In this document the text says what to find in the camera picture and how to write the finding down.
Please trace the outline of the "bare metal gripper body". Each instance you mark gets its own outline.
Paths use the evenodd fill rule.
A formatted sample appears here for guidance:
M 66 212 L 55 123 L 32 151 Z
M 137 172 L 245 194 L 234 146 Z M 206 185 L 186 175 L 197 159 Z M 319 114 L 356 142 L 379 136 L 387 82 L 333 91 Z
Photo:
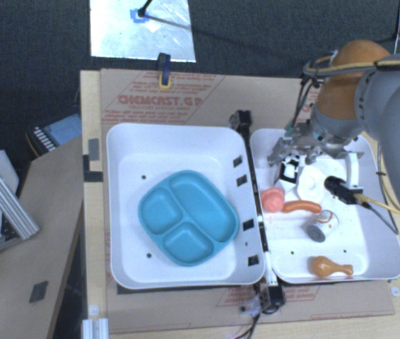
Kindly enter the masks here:
M 337 159 L 345 155 L 345 147 L 355 138 L 354 121 L 309 121 L 285 127 L 285 137 L 290 145 L 305 154 L 309 148 L 319 148 L 322 153 Z

